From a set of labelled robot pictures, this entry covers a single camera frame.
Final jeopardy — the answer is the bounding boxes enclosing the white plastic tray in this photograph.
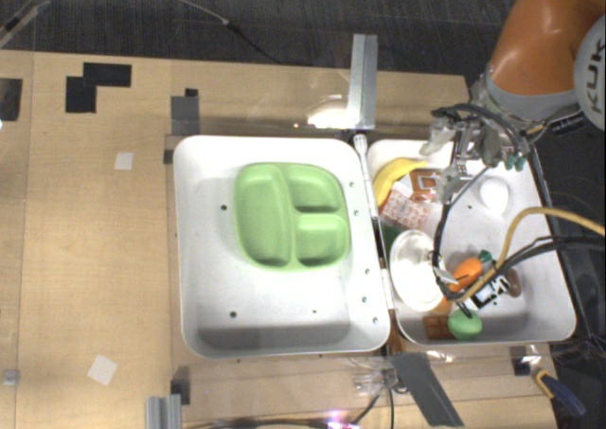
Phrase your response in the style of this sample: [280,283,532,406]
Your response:
[366,137,579,348]
[171,134,392,361]

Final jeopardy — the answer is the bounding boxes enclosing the brown waffle biscuit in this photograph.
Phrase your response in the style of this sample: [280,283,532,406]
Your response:
[421,313,452,341]

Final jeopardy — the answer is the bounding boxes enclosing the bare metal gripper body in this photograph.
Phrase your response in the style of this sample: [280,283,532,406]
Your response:
[452,110,530,168]

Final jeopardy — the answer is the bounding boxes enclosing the yellow banana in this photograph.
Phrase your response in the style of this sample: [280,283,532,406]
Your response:
[372,156,428,208]

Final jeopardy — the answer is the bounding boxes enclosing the dark green toy vegetable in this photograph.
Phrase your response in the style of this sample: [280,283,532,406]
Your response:
[380,224,404,259]

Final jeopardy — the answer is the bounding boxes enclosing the pale wood board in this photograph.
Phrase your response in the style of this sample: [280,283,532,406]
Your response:
[0,50,561,429]

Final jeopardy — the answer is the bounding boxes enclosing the white bowl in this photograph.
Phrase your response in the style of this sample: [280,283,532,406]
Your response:
[388,228,458,313]

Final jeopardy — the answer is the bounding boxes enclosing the brown sausage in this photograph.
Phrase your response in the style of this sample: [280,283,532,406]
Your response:
[503,267,523,299]

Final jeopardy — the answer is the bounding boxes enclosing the orange carrot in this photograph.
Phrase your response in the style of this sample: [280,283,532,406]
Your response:
[446,249,494,295]

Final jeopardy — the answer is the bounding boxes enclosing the white and orange packet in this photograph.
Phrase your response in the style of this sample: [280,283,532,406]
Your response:
[378,180,445,235]

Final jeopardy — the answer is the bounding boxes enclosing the green divided plate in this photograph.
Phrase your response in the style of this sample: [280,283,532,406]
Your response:
[232,161,353,273]

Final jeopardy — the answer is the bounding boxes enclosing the green ball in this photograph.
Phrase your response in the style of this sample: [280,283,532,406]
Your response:
[446,308,484,342]

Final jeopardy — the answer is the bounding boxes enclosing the small white cup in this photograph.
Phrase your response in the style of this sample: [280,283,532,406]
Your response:
[478,176,511,216]

